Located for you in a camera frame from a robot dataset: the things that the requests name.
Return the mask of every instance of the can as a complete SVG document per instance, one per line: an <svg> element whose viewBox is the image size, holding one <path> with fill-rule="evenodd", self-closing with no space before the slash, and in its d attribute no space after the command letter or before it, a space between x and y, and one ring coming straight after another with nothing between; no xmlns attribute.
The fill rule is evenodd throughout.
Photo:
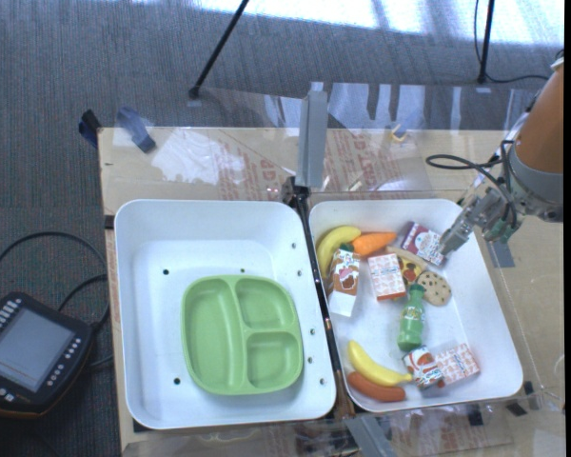
<svg viewBox="0 0 571 457"><path fill-rule="evenodd" d="M427 389L434 385L444 387L444 375L427 346L410 350L403 360L419 389Z"/></svg>

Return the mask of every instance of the sausage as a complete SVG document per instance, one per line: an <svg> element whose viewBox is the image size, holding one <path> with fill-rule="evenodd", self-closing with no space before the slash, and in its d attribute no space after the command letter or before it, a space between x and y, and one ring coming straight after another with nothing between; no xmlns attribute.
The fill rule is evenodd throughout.
<svg viewBox="0 0 571 457"><path fill-rule="evenodd" d="M376 383L364 378L362 374L355 370L347 374L346 381L351 387L377 401L390 403L401 401L406 397L406 391L404 391L403 387L377 385Z"/></svg>

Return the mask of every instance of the green bottle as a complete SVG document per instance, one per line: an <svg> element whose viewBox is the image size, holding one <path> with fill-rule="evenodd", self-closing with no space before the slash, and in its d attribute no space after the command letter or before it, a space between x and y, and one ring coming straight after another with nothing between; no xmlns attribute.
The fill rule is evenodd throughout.
<svg viewBox="0 0 571 457"><path fill-rule="evenodd" d="M408 289L408 302L400 315L400 333L398 334L398 347L404 352L423 344L423 322L425 311L423 309L423 295L425 288L417 283Z"/></svg>

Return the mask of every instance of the gray carpet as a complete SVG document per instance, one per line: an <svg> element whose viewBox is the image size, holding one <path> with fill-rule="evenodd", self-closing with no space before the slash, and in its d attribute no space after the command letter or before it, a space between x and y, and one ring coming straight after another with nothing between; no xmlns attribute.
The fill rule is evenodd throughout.
<svg viewBox="0 0 571 457"><path fill-rule="evenodd" d="M489 78L481 86L476 50L487 0L479 0L477 46L475 1L251 0L207 76L202 100L204 88L302 98L314 82L326 89L425 86L423 126L444 129L459 88L462 129L501 129L512 90L526 105L543 84L537 76L549 75L563 50L564 0L496 0ZM104 249L97 151L78 132L87 109L108 127L123 105L156 126L276 125L245 108L187 105L188 89L239 2L0 0L0 253L43 230ZM101 264L76 243L36 240L1 263L0 297L19 289L56 306L98 272ZM69 312L92 321L107 296L106 284L94 283ZM110 352L106 325L92 357ZM110 364L81 377L44 418L0 419L0 456L119 454Z"/></svg>

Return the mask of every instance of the green plate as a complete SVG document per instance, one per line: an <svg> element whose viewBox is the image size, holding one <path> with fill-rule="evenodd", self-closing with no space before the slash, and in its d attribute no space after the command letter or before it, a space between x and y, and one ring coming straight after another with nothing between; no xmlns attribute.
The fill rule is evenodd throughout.
<svg viewBox="0 0 571 457"><path fill-rule="evenodd" d="M182 343L194 382L215 394L261 394L303 369L296 307L275 281L249 275L196 280L182 298Z"/></svg>

